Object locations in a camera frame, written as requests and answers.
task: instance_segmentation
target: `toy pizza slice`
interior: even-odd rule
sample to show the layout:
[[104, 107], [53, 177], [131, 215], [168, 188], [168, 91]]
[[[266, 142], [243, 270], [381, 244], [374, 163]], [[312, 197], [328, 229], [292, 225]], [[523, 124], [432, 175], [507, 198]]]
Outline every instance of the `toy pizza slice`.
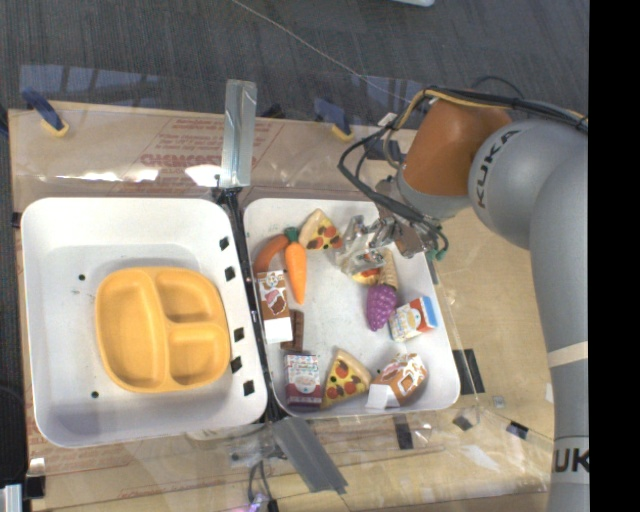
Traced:
[[351, 354], [338, 349], [329, 368], [320, 408], [366, 393], [370, 384], [369, 370]]
[[310, 251], [339, 249], [342, 247], [342, 235], [331, 219], [317, 208], [300, 229], [298, 242]]

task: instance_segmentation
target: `yellow plate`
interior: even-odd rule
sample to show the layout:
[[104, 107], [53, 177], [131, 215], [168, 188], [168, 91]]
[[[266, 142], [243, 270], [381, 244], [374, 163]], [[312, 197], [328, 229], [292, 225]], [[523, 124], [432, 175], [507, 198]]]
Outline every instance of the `yellow plate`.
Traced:
[[198, 272], [136, 267], [98, 287], [96, 332], [105, 370], [141, 393], [196, 388], [222, 376], [231, 347], [216, 286]]

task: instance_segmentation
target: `carrot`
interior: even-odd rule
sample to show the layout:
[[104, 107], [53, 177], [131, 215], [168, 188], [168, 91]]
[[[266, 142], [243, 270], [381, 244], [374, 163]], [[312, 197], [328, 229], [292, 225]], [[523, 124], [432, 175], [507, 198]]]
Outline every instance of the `carrot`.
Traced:
[[289, 240], [289, 245], [284, 250], [289, 282], [298, 304], [304, 304], [304, 294], [307, 288], [307, 251], [298, 242], [297, 228], [287, 228], [284, 230], [284, 234]]
[[253, 262], [253, 273], [267, 272], [273, 257], [289, 245], [289, 238], [282, 233], [267, 240]]

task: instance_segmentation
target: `white tray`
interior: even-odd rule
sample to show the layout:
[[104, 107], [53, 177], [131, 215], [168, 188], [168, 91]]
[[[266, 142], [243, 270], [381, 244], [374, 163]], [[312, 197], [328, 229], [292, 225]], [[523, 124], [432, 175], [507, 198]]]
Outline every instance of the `white tray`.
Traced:
[[[266, 384], [222, 208], [203, 199], [41, 199], [23, 214], [22, 244], [35, 419], [49, 441], [79, 447], [176, 435], [247, 425], [264, 412]], [[95, 336], [96, 290], [115, 270], [153, 265], [201, 272], [218, 287], [241, 368], [159, 394], [109, 378]]]
[[[250, 256], [255, 258], [268, 237], [282, 232], [288, 226], [300, 227], [315, 208], [321, 208], [342, 233], [354, 215], [363, 215], [366, 224], [371, 224], [378, 217], [375, 205], [367, 201], [257, 199], [247, 206], [244, 214]], [[438, 320], [436, 329], [406, 343], [394, 342], [388, 328], [371, 331], [365, 317], [366, 287], [343, 274], [330, 263], [327, 254], [321, 251], [307, 252], [305, 304], [299, 305], [289, 293], [289, 306], [304, 313], [304, 349], [318, 355], [323, 384], [333, 350], [340, 347], [359, 359], [373, 376], [398, 352], [418, 353], [429, 371], [427, 385], [422, 386], [400, 409], [366, 408], [365, 394], [326, 410], [300, 412], [286, 405], [283, 365], [285, 351], [279, 344], [268, 344], [267, 360], [274, 391], [280, 406], [292, 416], [316, 418], [428, 411], [447, 408], [458, 399], [460, 378], [424, 255], [406, 259], [400, 255], [395, 245], [390, 245], [389, 248], [393, 252], [398, 270], [399, 305], [428, 295], [432, 299]], [[281, 255], [273, 261], [272, 268], [276, 267], [284, 268]]]

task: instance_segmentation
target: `dark floor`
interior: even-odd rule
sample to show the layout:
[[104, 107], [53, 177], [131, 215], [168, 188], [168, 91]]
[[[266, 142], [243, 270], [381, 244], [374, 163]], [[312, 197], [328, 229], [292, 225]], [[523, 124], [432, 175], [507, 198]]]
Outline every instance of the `dark floor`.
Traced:
[[[0, 104], [24, 108], [31, 86], [52, 100], [219, 113], [234, 78], [257, 84], [259, 114], [278, 104], [290, 119], [315, 119], [323, 97], [372, 124], [428, 85], [588, 114], [589, 29], [588, 0], [3, 0]], [[0, 487], [23, 469], [24, 431], [8, 153], [2, 138]]]

